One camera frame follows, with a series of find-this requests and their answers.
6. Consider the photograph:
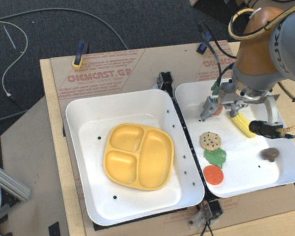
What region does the brown cardboard board red print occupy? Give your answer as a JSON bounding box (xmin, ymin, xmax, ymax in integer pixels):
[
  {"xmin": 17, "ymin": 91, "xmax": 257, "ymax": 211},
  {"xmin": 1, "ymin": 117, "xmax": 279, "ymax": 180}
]
[{"xmin": 49, "ymin": 29, "xmax": 295, "ymax": 236}]

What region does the yellow divided plate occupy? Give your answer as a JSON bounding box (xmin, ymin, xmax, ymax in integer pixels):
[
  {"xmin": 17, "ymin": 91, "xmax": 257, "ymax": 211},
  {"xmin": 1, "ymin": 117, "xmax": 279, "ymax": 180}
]
[{"xmin": 98, "ymin": 117, "xmax": 180, "ymax": 197}]

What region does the green lettuce leaf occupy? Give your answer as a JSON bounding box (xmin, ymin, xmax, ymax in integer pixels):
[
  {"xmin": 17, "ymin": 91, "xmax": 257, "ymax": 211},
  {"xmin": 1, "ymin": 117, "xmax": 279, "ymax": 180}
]
[{"xmin": 203, "ymin": 146, "xmax": 229, "ymax": 171}]

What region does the orange round slice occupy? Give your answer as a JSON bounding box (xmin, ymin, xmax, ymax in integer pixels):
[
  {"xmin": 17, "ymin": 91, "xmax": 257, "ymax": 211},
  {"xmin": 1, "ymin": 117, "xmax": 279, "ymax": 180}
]
[{"xmin": 201, "ymin": 163, "xmax": 226, "ymax": 187}]

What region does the tan chocolate chip biscuit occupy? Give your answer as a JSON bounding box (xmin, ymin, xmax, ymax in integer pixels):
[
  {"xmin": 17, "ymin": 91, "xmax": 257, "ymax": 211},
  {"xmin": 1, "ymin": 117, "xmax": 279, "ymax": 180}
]
[{"xmin": 198, "ymin": 129, "xmax": 223, "ymax": 153}]

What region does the black cylinder on white bracket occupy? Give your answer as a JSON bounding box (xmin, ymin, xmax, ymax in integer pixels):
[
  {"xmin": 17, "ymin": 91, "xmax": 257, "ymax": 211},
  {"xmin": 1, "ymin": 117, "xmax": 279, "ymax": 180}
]
[{"xmin": 244, "ymin": 94, "xmax": 286, "ymax": 142}]

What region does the brown mushroom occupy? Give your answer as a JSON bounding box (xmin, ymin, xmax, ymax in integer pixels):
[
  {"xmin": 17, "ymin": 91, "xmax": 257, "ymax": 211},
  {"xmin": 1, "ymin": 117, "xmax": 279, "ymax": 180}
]
[{"xmin": 260, "ymin": 146, "xmax": 281, "ymax": 164}]

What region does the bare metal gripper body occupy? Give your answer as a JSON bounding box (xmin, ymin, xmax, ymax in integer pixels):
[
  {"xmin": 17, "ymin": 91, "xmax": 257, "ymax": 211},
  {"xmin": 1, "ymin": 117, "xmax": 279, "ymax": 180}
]
[{"xmin": 216, "ymin": 76, "xmax": 275, "ymax": 109}]

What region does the yellow corn cob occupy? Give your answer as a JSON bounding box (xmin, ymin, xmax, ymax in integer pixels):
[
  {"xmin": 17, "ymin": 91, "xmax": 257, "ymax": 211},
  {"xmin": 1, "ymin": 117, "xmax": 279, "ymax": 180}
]
[{"xmin": 229, "ymin": 109, "xmax": 259, "ymax": 141}]

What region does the white plastic tray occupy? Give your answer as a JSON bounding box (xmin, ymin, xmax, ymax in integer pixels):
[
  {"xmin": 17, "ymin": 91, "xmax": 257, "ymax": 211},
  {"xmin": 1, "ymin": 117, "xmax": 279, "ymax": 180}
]
[
  {"xmin": 173, "ymin": 69, "xmax": 295, "ymax": 203},
  {"xmin": 63, "ymin": 83, "xmax": 208, "ymax": 230}
]

